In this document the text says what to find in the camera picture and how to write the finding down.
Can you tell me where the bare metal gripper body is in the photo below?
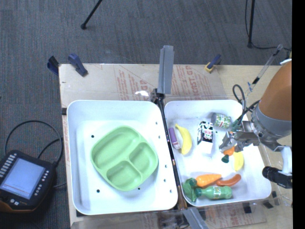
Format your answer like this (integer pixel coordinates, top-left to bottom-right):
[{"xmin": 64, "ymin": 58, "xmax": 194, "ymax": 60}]
[{"xmin": 233, "ymin": 120, "xmax": 282, "ymax": 152}]

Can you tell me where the small orange carrot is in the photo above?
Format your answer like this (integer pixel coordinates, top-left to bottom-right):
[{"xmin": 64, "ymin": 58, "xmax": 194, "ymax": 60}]
[{"xmin": 221, "ymin": 146, "xmax": 235, "ymax": 164}]

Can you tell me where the yellow banana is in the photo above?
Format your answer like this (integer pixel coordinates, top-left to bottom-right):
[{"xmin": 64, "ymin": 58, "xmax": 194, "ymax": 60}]
[
  {"xmin": 233, "ymin": 151, "xmax": 245, "ymax": 172},
  {"xmin": 175, "ymin": 123, "xmax": 193, "ymax": 156}
]

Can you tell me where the green can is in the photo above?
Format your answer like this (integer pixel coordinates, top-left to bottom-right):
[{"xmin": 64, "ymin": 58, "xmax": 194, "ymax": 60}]
[{"xmin": 211, "ymin": 113, "xmax": 233, "ymax": 130}]

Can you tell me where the black and white carton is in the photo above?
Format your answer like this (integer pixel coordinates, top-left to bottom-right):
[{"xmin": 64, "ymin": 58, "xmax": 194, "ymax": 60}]
[{"xmin": 197, "ymin": 121, "xmax": 214, "ymax": 155}]

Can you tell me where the orange sausage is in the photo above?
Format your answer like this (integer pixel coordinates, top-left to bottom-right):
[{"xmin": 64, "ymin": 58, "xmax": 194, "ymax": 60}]
[{"xmin": 215, "ymin": 174, "xmax": 242, "ymax": 187}]

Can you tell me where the white plastic tray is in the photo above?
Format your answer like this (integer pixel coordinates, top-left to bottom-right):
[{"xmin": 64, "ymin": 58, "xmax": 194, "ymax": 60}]
[
  {"xmin": 66, "ymin": 100, "xmax": 179, "ymax": 216},
  {"xmin": 163, "ymin": 99, "xmax": 273, "ymax": 208}
]

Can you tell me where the large orange carrot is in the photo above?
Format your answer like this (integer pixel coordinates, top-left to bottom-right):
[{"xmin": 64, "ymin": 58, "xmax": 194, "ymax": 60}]
[{"xmin": 182, "ymin": 173, "xmax": 223, "ymax": 203}]

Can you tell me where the green plastic bottle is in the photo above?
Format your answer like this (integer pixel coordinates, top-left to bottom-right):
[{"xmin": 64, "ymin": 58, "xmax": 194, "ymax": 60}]
[{"xmin": 194, "ymin": 185, "xmax": 233, "ymax": 201}]

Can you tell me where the purple and white packet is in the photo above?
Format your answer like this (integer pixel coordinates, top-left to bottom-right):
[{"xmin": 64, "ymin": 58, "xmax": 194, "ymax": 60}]
[{"xmin": 168, "ymin": 127, "xmax": 182, "ymax": 150}]

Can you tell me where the green divided plate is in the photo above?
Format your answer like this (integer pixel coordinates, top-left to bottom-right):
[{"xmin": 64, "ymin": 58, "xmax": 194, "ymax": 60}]
[{"xmin": 90, "ymin": 125, "xmax": 160, "ymax": 192}]

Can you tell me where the black stand pole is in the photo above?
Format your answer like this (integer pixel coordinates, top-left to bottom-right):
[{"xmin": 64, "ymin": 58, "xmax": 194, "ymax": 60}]
[{"xmin": 246, "ymin": 0, "xmax": 258, "ymax": 49}]

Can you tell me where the brown cardboard board red print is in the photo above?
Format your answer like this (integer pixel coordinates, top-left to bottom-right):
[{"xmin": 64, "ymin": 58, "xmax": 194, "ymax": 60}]
[{"xmin": 58, "ymin": 63, "xmax": 271, "ymax": 229}]

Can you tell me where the black tripod leg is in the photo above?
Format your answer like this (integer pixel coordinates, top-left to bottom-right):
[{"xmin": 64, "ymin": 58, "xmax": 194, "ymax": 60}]
[{"xmin": 80, "ymin": 0, "xmax": 109, "ymax": 30}]

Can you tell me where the black cylinder on white bracket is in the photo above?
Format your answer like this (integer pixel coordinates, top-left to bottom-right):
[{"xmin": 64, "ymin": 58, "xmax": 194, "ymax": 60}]
[{"xmin": 262, "ymin": 146, "xmax": 293, "ymax": 189}]

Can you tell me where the black block with thin wires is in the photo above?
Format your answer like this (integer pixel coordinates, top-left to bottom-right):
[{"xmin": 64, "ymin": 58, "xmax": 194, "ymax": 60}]
[{"xmin": 150, "ymin": 89, "xmax": 165, "ymax": 102}]

